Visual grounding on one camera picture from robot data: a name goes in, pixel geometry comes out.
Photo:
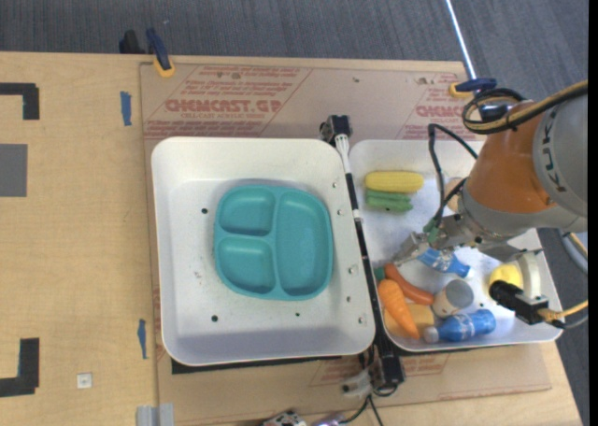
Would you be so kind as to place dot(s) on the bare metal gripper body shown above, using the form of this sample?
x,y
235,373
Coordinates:
x,y
455,230

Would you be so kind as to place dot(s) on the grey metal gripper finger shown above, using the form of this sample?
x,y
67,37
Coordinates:
x,y
405,255
417,240

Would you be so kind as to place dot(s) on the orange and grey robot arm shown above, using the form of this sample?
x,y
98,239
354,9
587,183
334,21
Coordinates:
x,y
509,172

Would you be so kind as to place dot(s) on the white plastic tray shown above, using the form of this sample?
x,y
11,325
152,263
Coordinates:
x,y
392,232
187,251

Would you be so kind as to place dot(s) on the beige round bread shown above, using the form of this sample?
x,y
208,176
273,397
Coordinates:
x,y
452,195

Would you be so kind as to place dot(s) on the orange sausage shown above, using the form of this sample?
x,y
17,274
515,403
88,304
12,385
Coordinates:
x,y
411,290

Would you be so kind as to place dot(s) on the blue bottle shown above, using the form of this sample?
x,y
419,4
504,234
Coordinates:
x,y
465,326
446,264

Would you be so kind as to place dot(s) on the green beans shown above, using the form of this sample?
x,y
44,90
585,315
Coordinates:
x,y
388,201

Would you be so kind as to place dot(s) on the orange carrot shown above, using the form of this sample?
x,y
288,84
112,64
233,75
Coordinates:
x,y
398,305

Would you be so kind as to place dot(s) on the yellow corn cob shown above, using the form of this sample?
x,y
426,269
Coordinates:
x,y
393,181

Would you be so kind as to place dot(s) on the yellow cheese block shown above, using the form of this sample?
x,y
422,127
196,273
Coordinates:
x,y
422,316

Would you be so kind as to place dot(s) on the beige can with grey top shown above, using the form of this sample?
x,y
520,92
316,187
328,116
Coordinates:
x,y
453,299

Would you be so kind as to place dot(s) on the thin black and white rod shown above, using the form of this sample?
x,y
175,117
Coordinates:
x,y
357,209

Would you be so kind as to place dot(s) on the yellow lemon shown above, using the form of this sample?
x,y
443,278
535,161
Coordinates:
x,y
507,274

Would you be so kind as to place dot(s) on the teal divided plate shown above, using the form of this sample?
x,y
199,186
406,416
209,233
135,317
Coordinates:
x,y
299,242

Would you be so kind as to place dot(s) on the brown cardboard board red print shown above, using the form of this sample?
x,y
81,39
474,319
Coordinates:
x,y
289,97

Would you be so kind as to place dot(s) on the black cylinder on white bracket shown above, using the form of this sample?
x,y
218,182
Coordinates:
x,y
518,298

